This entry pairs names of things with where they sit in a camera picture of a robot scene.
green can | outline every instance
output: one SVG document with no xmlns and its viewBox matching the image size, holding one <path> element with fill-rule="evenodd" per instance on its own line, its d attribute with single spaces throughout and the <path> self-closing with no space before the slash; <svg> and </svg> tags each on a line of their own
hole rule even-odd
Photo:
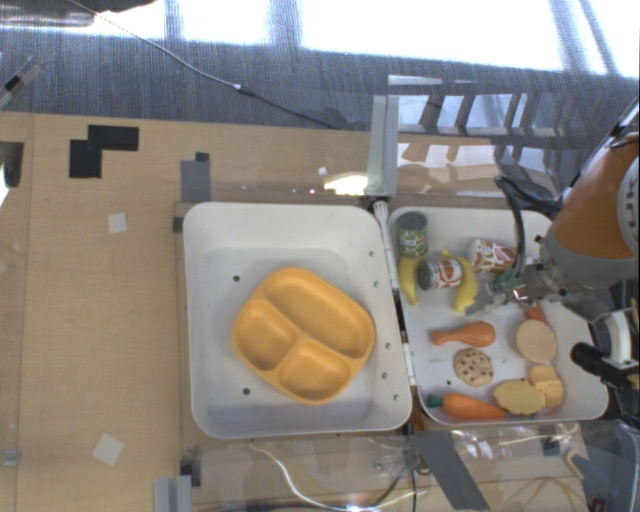
<svg viewBox="0 0 640 512">
<path fill-rule="evenodd" d="M 427 218 L 420 212 L 407 212 L 398 217 L 400 253 L 409 258 L 427 254 Z"/>
</svg>

white cable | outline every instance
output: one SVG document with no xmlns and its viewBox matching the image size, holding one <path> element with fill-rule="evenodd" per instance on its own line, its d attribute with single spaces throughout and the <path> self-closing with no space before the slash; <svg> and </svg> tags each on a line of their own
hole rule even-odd
<svg viewBox="0 0 640 512">
<path fill-rule="evenodd" d="M 293 483 L 293 479 L 291 478 L 291 475 L 289 474 L 289 470 L 287 469 L 287 467 L 282 463 L 282 461 L 280 461 L 280 459 L 278 459 L 278 457 L 276 457 L 273 453 L 271 453 L 269 450 L 266 450 L 264 448 L 258 448 L 257 446 L 255 446 L 253 443 L 251 443 L 249 445 L 249 447 L 252 450 L 255 450 L 257 452 L 260 452 L 266 456 L 268 456 L 273 462 L 275 462 L 277 464 L 277 466 L 280 468 L 280 471 L 282 472 L 282 476 L 284 477 L 284 479 L 287 482 L 287 485 L 289 486 L 289 489 L 291 489 L 291 492 L 298 497 L 299 499 L 301 499 L 302 501 L 305 501 L 306 503 L 309 503 L 310 505 L 314 505 L 316 507 L 320 507 L 323 508 L 325 510 L 333 510 L 335 512 L 352 512 L 353 510 L 358 510 L 360 512 L 377 512 L 380 509 L 384 508 L 384 507 L 388 507 L 390 505 L 393 505 L 395 503 L 398 503 L 401 500 L 404 500 L 410 496 L 414 495 L 414 491 L 409 491 L 405 494 L 402 494 L 400 496 L 398 496 L 397 498 L 391 499 L 389 501 L 386 501 L 384 503 L 380 503 L 379 505 L 376 505 L 375 507 L 335 507 L 332 505 L 327 505 L 326 503 L 321 503 L 319 501 L 315 501 L 312 498 L 309 498 L 308 496 L 305 496 L 304 494 L 302 494 L 298 488 L 296 487 L 296 485 Z M 426 491 L 415 491 L 416 496 L 421 496 L 423 494 L 426 494 Z"/>
<path fill-rule="evenodd" d="M 176 60 L 177 62 L 179 62 L 183 66 L 187 67 L 188 69 L 190 69 L 191 71 L 193 71 L 197 75 L 200 75 L 200 76 L 203 76 L 205 78 L 208 78 L 209 80 L 213 80 L 214 82 L 218 82 L 218 83 L 227 85 L 229 87 L 233 87 L 236 91 L 239 91 L 239 90 L 242 89 L 242 85 L 241 84 L 234 84 L 233 82 L 229 82 L 227 80 L 223 80 L 222 78 L 218 78 L 217 76 L 210 75 L 209 73 L 206 73 L 205 71 L 202 71 L 202 70 L 198 69 L 193 64 L 187 62 L 182 57 L 180 57 L 179 55 L 176 55 L 175 53 L 173 53 L 171 50 L 168 50 L 164 46 L 162 46 L 162 45 L 160 45 L 158 43 L 154 43 L 150 39 L 146 39 L 146 38 L 136 34 L 135 32 L 132 32 L 131 30 L 129 30 L 127 28 L 124 28 L 122 25 L 119 25 L 119 24 L 111 21 L 110 19 L 108 19 L 107 17 L 103 16 L 99 12 L 94 11 L 93 9 L 91 9 L 91 8 L 85 6 L 85 5 L 82 5 L 80 2 L 77 2 L 76 0 L 65 0 L 65 1 L 67 3 L 69 3 L 69 4 L 71 4 L 71 5 L 74 5 L 74 6 L 78 7 L 79 9 L 83 9 L 84 11 L 87 11 L 88 13 L 93 14 L 94 16 L 97 16 L 101 20 L 103 20 L 103 21 L 109 23 L 110 25 L 116 27 L 118 30 L 122 30 L 123 32 L 126 32 L 130 36 L 133 36 L 133 37 L 135 37 L 137 39 L 140 39 L 140 40 L 144 41 L 145 43 L 147 43 L 148 45 L 153 46 L 155 49 L 160 50 L 162 53 L 164 53 L 164 54 L 168 55 L 169 57 L 171 57 L 172 59 Z"/>
<path fill-rule="evenodd" d="M 400 289 L 400 283 L 398 282 L 398 271 L 396 267 L 396 258 L 393 253 L 393 243 L 391 242 L 389 225 L 387 224 L 389 220 L 389 208 L 387 207 L 387 203 L 384 201 L 376 201 L 373 203 L 373 213 L 380 224 L 380 231 L 382 232 L 382 242 L 387 256 L 391 289 L 397 291 Z"/>
</svg>

toy carrot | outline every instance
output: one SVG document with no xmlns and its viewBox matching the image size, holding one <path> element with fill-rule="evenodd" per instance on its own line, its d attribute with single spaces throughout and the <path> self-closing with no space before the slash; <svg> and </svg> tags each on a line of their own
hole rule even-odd
<svg viewBox="0 0 640 512">
<path fill-rule="evenodd" d="M 541 322 L 548 324 L 547 317 L 545 316 L 544 311 L 542 311 L 542 308 L 538 303 L 536 303 L 535 306 L 527 309 L 524 312 L 524 316 L 526 316 L 529 320 L 540 320 Z"/>
<path fill-rule="evenodd" d="M 436 395 L 427 396 L 427 407 L 442 407 L 442 410 L 456 418 L 467 420 L 485 420 L 504 418 L 507 413 L 482 400 L 461 393 L 447 393 L 444 399 Z"/>
</svg>

toy bread slice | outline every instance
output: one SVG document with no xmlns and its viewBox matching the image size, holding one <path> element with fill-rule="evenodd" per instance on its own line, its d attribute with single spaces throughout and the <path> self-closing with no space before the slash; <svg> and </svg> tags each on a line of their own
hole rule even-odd
<svg viewBox="0 0 640 512">
<path fill-rule="evenodd" d="M 523 380 L 508 380 L 493 391 L 498 405 L 512 414 L 535 414 L 544 407 L 544 394 Z"/>
<path fill-rule="evenodd" d="M 558 341 L 547 324 L 540 320 L 525 320 L 516 333 L 520 353 L 534 363 L 547 363 L 556 355 Z"/>
</svg>

white tray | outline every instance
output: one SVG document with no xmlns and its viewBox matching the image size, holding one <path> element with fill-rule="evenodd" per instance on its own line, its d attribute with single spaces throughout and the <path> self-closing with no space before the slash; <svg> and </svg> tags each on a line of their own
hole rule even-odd
<svg viewBox="0 0 640 512">
<path fill-rule="evenodd" d="M 392 430 L 407 420 L 408 377 L 372 215 L 349 206 L 203 203 L 185 218 L 184 246 L 192 411 L 204 432 L 239 439 Z M 231 327 L 242 304 L 269 274 L 290 265 L 333 283 L 375 323 L 368 361 L 325 405 L 303 405 L 280 393 L 232 348 Z"/>
<path fill-rule="evenodd" d="M 389 218 L 391 239 L 394 243 L 397 241 L 395 227 L 397 218 L 407 211 L 419 211 L 427 217 L 428 259 L 442 258 L 440 251 L 443 248 L 448 248 L 456 255 L 465 256 L 467 247 L 475 238 L 515 246 L 514 222 L 510 211 L 453 208 L 400 208 L 394 211 Z M 536 235 L 546 233 L 549 220 L 533 212 L 523 212 L 523 218 L 527 255 L 535 258 L 538 255 L 539 246 L 534 242 L 534 238 Z M 429 339 L 431 330 L 448 329 L 468 321 L 464 314 L 457 313 L 453 309 L 456 291 L 455 288 L 426 291 L 418 288 L 420 302 L 416 306 L 412 306 L 406 297 L 402 297 L 407 335 L 423 405 L 427 394 L 443 396 L 450 391 L 493 402 L 492 390 L 495 384 L 509 379 L 526 379 L 528 368 L 533 366 L 533 363 L 520 355 L 515 346 L 516 329 L 525 318 L 517 306 L 509 304 L 478 318 L 491 323 L 496 330 L 495 342 L 481 349 L 491 358 L 494 366 L 492 384 L 473 388 L 458 379 L 453 371 L 453 358 L 459 350 L 469 348 L 468 345 L 448 342 L 435 346 Z M 601 416 L 608 402 L 606 387 L 597 377 L 579 368 L 569 357 L 571 348 L 578 341 L 591 343 L 586 322 L 559 303 L 543 302 L 542 309 L 558 338 L 558 352 L 553 365 L 564 382 L 565 400 L 557 409 L 541 411 L 529 418 L 523 416 L 508 418 L 506 422 L 561 422 L 588 420 Z M 493 422 L 459 420 L 444 414 L 440 409 L 427 411 L 436 421 L 449 426 L 495 423 L 495 420 Z"/>
</svg>

